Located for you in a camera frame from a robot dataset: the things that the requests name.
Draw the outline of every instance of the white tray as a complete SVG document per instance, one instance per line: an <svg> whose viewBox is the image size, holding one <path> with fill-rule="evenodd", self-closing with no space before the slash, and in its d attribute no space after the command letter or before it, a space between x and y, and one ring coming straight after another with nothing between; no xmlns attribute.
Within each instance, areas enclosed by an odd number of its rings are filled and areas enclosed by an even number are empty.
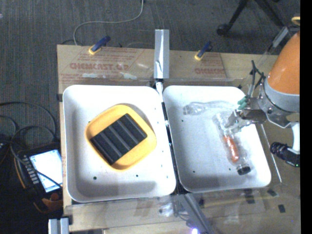
<svg viewBox="0 0 312 234"><path fill-rule="evenodd" d="M249 151L251 172L239 175L227 160L212 122L212 116L224 110L224 105L234 109L244 96L235 87L169 86L164 90L178 175L189 192L256 188L271 181L255 126L240 133L243 147ZM183 115L183 107L191 102L210 102L211 108L198 116Z"/></svg>
<svg viewBox="0 0 312 234"><path fill-rule="evenodd" d="M98 158L84 138L87 123L106 109L126 104L145 119L156 148L129 170L119 172ZM81 203L164 196L176 187L168 136L156 90L144 86L73 85L63 94L66 179L70 197Z"/></svg>

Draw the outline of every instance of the black bottle cap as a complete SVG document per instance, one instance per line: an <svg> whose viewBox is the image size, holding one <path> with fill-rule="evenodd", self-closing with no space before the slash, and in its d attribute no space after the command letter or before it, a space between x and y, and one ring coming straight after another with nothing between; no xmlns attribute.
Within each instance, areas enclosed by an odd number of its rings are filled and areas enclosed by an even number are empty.
<svg viewBox="0 0 312 234"><path fill-rule="evenodd" d="M237 170L239 175L245 175L245 174L249 173L250 171L251 171L251 169L249 166L244 166L244 167Z"/></svg>

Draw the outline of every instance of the gray carpet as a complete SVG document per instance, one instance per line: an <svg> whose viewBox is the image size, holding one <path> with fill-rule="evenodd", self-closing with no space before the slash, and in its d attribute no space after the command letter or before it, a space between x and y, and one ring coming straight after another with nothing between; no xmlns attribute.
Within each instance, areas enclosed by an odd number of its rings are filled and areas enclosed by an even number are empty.
<svg viewBox="0 0 312 234"><path fill-rule="evenodd" d="M300 13L300 0L268 2L285 25L290 25L291 18ZM108 46L153 49L155 29L169 29L171 50L197 51L210 40L214 52L263 54L281 28L253 0L226 36L216 33L221 23L230 20L238 3L239 0L144 0L138 19L83 25L76 32L76 40L78 44L93 45L109 35ZM39 104L58 122L57 44L73 44L73 32L81 23L128 20L139 14L140 7L140 0L0 0L0 102ZM51 128L46 113L31 106L2 106L0 115L10 116L19 127ZM0 118L0 133L10 135L8 125ZM27 145L45 143L50 137L33 130L27 136ZM1 191L2 200L6 200L0 208L3 230L46 233L47 218L38 216L22 192L11 197L20 190L16 180L12 169L9 189Z"/></svg>

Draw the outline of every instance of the tablet screen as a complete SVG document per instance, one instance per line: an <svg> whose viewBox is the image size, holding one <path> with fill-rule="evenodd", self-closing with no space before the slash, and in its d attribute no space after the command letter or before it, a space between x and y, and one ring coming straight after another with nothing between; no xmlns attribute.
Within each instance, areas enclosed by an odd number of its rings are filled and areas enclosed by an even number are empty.
<svg viewBox="0 0 312 234"><path fill-rule="evenodd" d="M42 174L53 179L56 183L62 184L62 160L58 150L51 150L45 153L30 156L34 168ZM54 182L38 174L45 191L51 192L59 188Z"/></svg>

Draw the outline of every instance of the plastic bottle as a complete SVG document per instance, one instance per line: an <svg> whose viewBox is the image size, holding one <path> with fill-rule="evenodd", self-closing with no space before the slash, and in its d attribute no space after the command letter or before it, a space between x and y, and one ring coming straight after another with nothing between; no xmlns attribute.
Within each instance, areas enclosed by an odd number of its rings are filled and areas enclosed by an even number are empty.
<svg viewBox="0 0 312 234"><path fill-rule="evenodd" d="M211 111L212 109L233 109L235 105L232 105L223 100L213 100L208 102L198 102L194 101L183 107L184 115L200 115L206 111Z"/></svg>
<svg viewBox="0 0 312 234"><path fill-rule="evenodd" d="M223 143L228 161L236 167L239 175L245 175L251 171L247 151L241 144L239 133L233 133L224 127L231 113L231 111L225 111L214 115L213 123Z"/></svg>

